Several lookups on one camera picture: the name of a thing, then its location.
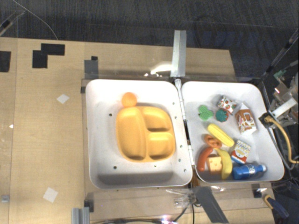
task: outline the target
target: chocolate milk carton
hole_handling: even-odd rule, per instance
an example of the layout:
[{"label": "chocolate milk carton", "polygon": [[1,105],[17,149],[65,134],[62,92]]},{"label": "chocolate milk carton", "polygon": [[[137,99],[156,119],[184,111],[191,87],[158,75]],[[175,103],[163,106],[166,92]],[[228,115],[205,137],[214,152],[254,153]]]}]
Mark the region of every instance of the chocolate milk carton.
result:
[{"label": "chocolate milk carton", "polygon": [[256,130],[256,124],[252,113],[245,104],[241,105],[240,110],[235,114],[235,118],[237,120],[240,133],[252,134]]}]

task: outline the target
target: blue bottle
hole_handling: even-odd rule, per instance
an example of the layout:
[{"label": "blue bottle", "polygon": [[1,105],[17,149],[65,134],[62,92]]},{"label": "blue bottle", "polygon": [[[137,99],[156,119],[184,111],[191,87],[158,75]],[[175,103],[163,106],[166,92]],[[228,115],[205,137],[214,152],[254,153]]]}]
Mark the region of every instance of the blue bottle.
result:
[{"label": "blue bottle", "polygon": [[267,170],[265,165],[252,165],[246,164],[240,167],[233,168],[233,178],[240,180],[240,179],[248,179],[253,175],[259,172],[265,172]]}]

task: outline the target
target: yellow corn cob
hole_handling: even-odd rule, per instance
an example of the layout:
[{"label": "yellow corn cob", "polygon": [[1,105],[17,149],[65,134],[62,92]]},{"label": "yellow corn cob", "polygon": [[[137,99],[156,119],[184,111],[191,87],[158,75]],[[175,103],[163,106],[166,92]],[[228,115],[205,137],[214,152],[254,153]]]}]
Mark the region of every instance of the yellow corn cob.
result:
[{"label": "yellow corn cob", "polygon": [[207,127],[208,131],[218,140],[221,141],[221,143],[232,147],[235,142],[234,140],[229,137],[222,129],[220,129],[217,125],[215,124],[209,124]]}]

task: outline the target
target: dark floor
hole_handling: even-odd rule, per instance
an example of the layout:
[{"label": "dark floor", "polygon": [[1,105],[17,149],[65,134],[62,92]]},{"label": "dark floor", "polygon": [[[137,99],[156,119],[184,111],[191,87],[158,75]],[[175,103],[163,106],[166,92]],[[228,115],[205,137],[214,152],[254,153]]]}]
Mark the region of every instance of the dark floor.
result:
[{"label": "dark floor", "polygon": [[[298,27],[299,0],[16,0],[47,21],[60,40],[229,49],[237,76],[259,77]],[[15,10],[0,0],[0,21]],[[54,39],[26,12],[5,36]]]}]

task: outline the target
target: bottle cap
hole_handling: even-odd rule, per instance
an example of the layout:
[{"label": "bottle cap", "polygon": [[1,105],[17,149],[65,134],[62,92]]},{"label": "bottle cap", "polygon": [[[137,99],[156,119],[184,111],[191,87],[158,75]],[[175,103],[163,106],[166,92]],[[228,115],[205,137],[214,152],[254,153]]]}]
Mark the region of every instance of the bottle cap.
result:
[{"label": "bottle cap", "polygon": [[265,172],[267,170],[267,167],[265,165],[261,165],[263,168],[263,172]]}]

